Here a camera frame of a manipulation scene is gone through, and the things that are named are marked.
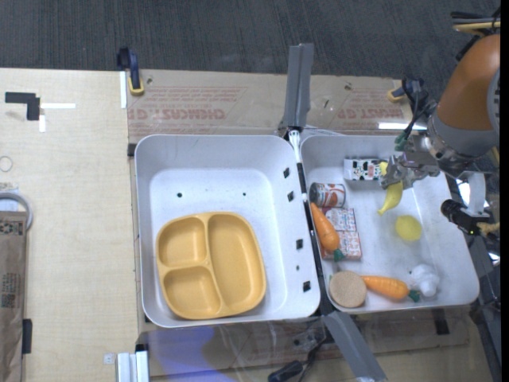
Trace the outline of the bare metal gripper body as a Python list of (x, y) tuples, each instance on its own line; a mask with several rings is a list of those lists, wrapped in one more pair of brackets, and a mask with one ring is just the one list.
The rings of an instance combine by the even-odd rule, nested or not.
[(436, 177), (440, 172), (454, 178), (477, 172), (476, 158), (461, 154), (447, 145), (439, 136), (411, 134), (402, 144), (398, 156), (399, 169), (415, 170), (417, 179)]

